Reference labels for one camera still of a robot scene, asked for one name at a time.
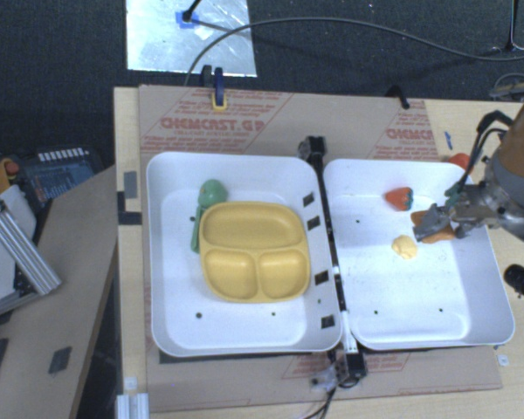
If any orange toy biscuit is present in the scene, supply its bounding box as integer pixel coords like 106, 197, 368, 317
410, 209, 457, 245

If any green toy broccoli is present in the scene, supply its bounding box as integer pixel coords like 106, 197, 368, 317
189, 178, 229, 254

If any yellow toy food lump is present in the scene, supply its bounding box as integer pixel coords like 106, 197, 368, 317
390, 234, 420, 260

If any yellow divided plate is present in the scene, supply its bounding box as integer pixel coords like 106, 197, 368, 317
197, 201, 313, 304

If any brown cardboard board red print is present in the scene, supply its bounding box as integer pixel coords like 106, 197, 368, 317
137, 84, 504, 414

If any orange red toy food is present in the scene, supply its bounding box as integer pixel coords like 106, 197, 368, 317
446, 152, 472, 175

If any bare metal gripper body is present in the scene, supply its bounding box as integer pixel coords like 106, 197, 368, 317
450, 184, 524, 243

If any white plastic tray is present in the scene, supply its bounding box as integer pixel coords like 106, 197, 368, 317
145, 150, 344, 359
322, 158, 517, 352

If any thin black and white rod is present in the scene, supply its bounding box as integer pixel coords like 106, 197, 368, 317
310, 148, 355, 354

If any red toy strawberry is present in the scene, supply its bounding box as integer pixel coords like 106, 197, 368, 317
383, 186, 416, 212

